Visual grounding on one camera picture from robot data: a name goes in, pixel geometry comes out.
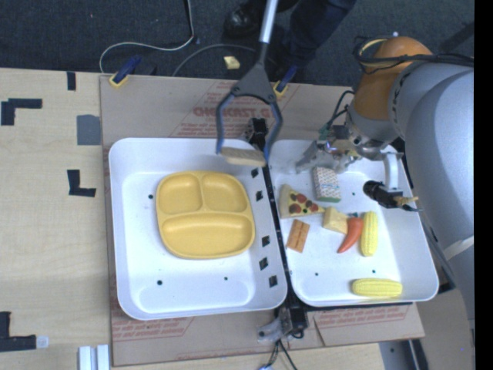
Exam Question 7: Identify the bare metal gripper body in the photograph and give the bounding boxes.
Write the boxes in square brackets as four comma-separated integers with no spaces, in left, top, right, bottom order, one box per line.
[317,124,391,171]

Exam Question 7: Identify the white patterned carton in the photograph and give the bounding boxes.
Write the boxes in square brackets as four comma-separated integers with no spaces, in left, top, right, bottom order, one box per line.
[311,166,343,204]

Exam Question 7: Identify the pizza slice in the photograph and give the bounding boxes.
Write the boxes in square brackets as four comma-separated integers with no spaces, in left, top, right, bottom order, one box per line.
[278,183,326,220]

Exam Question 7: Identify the thin black rod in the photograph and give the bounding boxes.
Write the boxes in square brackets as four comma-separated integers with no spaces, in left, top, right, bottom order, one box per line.
[261,144,298,308]

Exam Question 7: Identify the pale yellow cheese wedge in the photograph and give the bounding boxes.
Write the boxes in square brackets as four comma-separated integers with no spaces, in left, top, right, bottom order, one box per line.
[322,206,350,235]

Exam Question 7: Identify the beige bread slice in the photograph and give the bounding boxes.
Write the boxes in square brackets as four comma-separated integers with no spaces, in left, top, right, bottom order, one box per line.
[220,146,267,168]

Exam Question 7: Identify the orange biscuit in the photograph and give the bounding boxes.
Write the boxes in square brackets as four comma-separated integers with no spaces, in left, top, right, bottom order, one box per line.
[286,218,311,254]

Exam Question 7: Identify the orange carrot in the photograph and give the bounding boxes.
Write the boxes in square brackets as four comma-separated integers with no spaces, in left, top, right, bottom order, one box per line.
[337,214,364,254]

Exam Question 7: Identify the yellow corn cob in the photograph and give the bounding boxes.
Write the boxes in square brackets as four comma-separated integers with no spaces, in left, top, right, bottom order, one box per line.
[360,210,380,257]
[350,277,404,299]

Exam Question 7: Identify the grey and blue reacher grabber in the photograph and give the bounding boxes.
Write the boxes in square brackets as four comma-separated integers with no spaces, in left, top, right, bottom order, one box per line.
[215,0,284,162]

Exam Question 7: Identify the white plastic tray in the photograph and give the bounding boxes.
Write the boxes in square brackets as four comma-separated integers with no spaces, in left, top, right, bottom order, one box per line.
[267,139,440,308]
[108,136,288,321]

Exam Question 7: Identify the yellow divided plate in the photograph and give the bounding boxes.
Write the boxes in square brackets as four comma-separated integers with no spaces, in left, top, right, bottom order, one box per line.
[155,170,257,261]

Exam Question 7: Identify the person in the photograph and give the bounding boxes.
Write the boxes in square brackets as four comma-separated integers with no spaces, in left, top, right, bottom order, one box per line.
[222,0,381,85]

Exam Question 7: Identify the brown cardboard board red print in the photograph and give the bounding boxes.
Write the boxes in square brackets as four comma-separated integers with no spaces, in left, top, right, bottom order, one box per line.
[99,74,426,368]

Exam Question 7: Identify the black block with thin wires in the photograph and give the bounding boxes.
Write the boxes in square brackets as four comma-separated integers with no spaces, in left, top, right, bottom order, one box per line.
[246,117,269,149]
[277,304,310,335]

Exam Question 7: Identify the black cylinder on white bracket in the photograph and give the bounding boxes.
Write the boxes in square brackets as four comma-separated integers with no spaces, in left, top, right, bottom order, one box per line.
[362,150,419,210]

